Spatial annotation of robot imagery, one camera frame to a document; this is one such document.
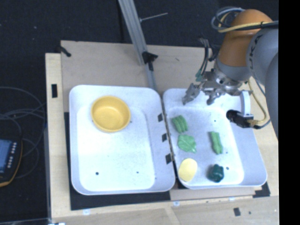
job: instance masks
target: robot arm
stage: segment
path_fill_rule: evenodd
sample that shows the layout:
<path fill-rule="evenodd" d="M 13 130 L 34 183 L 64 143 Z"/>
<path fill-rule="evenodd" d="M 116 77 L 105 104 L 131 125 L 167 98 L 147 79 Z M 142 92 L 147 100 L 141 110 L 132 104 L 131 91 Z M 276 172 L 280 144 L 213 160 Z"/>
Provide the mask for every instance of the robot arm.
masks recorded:
<path fill-rule="evenodd" d="M 201 73 L 199 70 L 196 81 L 200 83 L 190 85 L 183 104 L 192 101 L 200 91 L 209 95 L 208 105 L 226 93 L 243 99 L 245 93 L 239 87 L 253 76 L 265 86 L 270 119 L 278 137 L 278 22 L 258 10 L 241 9 L 231 26 L 222 30 L 226 35 L 214 68 Z"/>

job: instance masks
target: black cable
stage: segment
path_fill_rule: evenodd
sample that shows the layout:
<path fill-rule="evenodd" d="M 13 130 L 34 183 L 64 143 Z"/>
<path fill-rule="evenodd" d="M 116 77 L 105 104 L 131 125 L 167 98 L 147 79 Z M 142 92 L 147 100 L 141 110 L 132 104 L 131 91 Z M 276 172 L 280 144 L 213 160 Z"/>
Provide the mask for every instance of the black cable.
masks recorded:
<path fill-rule="evenodd" d="M 33 147 L 29 151 L 27 151 L 26 153 L 24 153 L 22 155 L 22 157 L 25 157 L 25 156 L 29 155 L 33 150 L 35 150 L 36 153 L 37 153 L 37 159 L 36 159 L 35 165 L 27 173 L 25 173 L 25 174 L 23 174 L 21 176 L 15 177 L 15 178 L 23 178 L 23 177 L 29 175 L 36 168 L 36 166 L 38 164 L 38 161 L 39 161 L 39 151 L 37 149 L 37 146 L 40 143 L 40 141 L 41 141 L 41 139 L 42 139 L 42 137 L 44 135 L 45 120 L 46 120 L 46 118 L 45 118 L 45 109 L 44 109 L 45 103 L 42 104 L 40 102 L 40 100 L 36 96 L 34 96 L 33 94 L 29 93 L 28 91 L 25 91 L 25 90 L 22 90 L 22 89 L 19 89 L 19 88 L 0 86 L 0 90 L 1 89 L 3 89 L 3 90 L 16 90 L 16 91 L 23 92 L 23 93 L 29 95 L 30 97 L 34 98 L 37 101 L 37 103 L 38 103 L 38 107 L 33 108 L 33 109 L 23 108 L 23 109 L 17 109 L 17 110 L 9 111 L 9 112 L 6 112 L 5 114 L 0 114 L 0 120 L 11 120 L 11 121 L 13 121 L 17 125 L 19 133 L 21 135 L 22 141 L 28 142 L 31 145 L 33 145 Z M 42 119 L 42 124 L 43 124 L 43 127 L 41 129 L 42 131 L 39 134 L 38 139 L 37 139 L 37 141 L 35 143 L 33 141 L 31 141 L 31 140 L 23 137 L 22 127 L 16 121 L 17 119 L 24 118 L 24 117 L 26 117 L 28 115 L 36 116 L 36 117 Z"/>
<path fill-rule="evenodd" d="M 203 69 L 202 69 L 202 72 L 201 72 L 201 75 L 203 75 L 205 73 L 205 70 L 206 70 L 206 67 L 207 67 L 207 64 L 208 64 L 208 56 L 209 56 L 209 43 L 208 43 L 208 40 L 204 40 L 204 50 L 205 50 L 205 53 L 204 53 L 204 66 L 203 66 Z"/>
<path fill-rule="evenodd" d="M 208 59 L 209 62 L 212 62 L 212 61 L 214 61 L 217 58 L 217 55 L 218 55 L 219 50 L 220 50 L 220 47 L 221 47 L 220 45 L 213 45 L 213 44 L 210 45 L 210 48 L 212 50 L 212 55 Z"/>
<path fill-rule="evenodd" d="M 259 126 L 259 125 L 254 125 L 253 128 L 255 129 L 262 129 L 264 128 L 265 126 L 267 126 L 269 123 L 271 122 L 271 120 L 269 119 L 265 124 Z"/>
<path fill-rule="evenodd" d="M 209 55 L 209 43 L 207 39 L 204 39 L 202 37 L 198 38 L 198 41 L 201 42 L 204 45 L 204 59 L 202 62 L 202 65 L 200 67 L 200 69 L 203 72 L 203 68 L 206 66 L 207 64 L 207 60 L 208 60 L 208 55 Z"/>
<path fill-rule="evenodd" d="M 226 15 L 225 18 L 226 21 L 227 17 L 230 16 L 231 14 L 238 14 L 242 11 L 244 11 L 244 9 L 239 7 L 223 7 L 216 12 L 210 24 L 212 28 L 216 30 L 228 29 L 231 27 L 231 25 L 226 22 L 223 22 L 222 18 Z M 265 29 L 265 28 L 278 29 L 278 25 L 279 25 L 279 21 L 267 22 L 267 23 L 261 22 L 259 25 L 249 25 L 243 28 L 238 28 L 233 30 L 252 30 L 252 29 Z"/>

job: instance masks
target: black clip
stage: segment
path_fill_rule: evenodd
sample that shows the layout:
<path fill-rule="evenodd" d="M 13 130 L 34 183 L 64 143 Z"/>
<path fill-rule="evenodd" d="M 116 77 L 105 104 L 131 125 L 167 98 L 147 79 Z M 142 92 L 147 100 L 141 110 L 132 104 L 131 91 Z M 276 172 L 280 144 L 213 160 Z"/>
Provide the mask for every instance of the black clip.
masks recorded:
<path fill-rule="evenodd" d="M 72 56 L 72 54 L 70 54 L 63 46 L 60 46 L 60 45 L 55 48 L 55 52 L 56 53 L 64 53 L 64 54 L 66 54 L 67 57 Z"/>
<path fill-rule="evenodd" d="M 157 55 L 155 54 L 152 54 L 150 52 L 143 52 L 142 53 L 142 58 L 144 59 L 144 63 L 147 64 L 148 63 L 148 66 L 149 66 L 149 70 L 150 71 L 154 71 L 153 69 L 153 62 L 156 58 L 158 58 Z"/>

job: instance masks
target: plastic toy food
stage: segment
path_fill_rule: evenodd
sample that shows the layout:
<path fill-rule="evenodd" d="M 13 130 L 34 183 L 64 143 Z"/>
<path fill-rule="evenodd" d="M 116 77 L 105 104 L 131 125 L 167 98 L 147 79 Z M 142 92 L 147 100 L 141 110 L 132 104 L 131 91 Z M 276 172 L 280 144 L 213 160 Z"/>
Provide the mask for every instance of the plastic toy food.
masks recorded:
<path fill-rule="evenodd" d="M 196 142 L 194 137 L 189 135 L 179 135 L 177 145 L 181 150 L 185 152 L 193 152 L 196 153 Z"/>
<path fill-rule="evenodd" d="M 223 146 L 220 139 L 220 134 L 216 132 L 210 132 L 210 137 L 212 140 L 212 148 L 216 154 L 223 153 Z"/>
<path fill-rule="evenodd" d="M 197 162 L 191 158 L 186 158 L 179 166 L 178 175 L 182 180 L 188 182 L 193 179 L 197 172 L 197 169 Z"/>
<path fill-rule="evenodd" d="M 172 122 L 179 133 L 186 132 L 188 130 L 188 124 L 187 121 L 183 116 L 178 116 L 175 118 L 172 118 Z"/>
<path fill-rule="evenodd" d="M 214 182 L 220 182 L 223 178 L 224 168 L 218 164 L 214 164 L 214 166 L 209 170 L 208 179 Z"/>

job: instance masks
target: white tray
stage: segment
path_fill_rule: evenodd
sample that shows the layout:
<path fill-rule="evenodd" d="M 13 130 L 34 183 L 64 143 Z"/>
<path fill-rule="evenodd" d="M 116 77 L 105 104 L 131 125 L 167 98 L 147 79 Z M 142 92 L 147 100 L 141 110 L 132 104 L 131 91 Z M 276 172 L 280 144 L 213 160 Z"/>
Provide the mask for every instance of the white tray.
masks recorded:
<path fill-rule="evenodd" d="M 181 183 L 189 189 L 224 188 L 236 186 L 260 186 L 266 182 L 267 173 L 259 152 L 254 132 L 251 128 L 240 128 L 226 118 L 230 109 L 241 110 L 240 97 L 223 95 L 212 105 L 207 105 L 203 92 L 192 102 L 182 104 L 186 89 L 170 89 L 163 95 L 166 120 L 174 152 L 177 170 L 186 158 L 198 163 L 194 178 Z M 172 118 L 182 115 L 188 124 L 184 134 L 195 138 L 197 152 L 185 152 L 177 145 L 179 133 Z M 223 154 L 215 154 L 211 148 L 209 132 L 219 132 L 224 147 Z M 210 166 L 218 164 L 224 167 L 224 178 L 215 183 L 207 178 Z"/>
<path fill-rule="evenodd" d="M 91 104 L 106 95 L 119 97 L 129 106 L 131 121 L 122 131 L 105 133 L 92 122 Z M 71 180 L 79 193 L 147 193 L 173 187 L 162 104 L 154 90 L 79 85 L 69 94 L 69 111 Z"/>

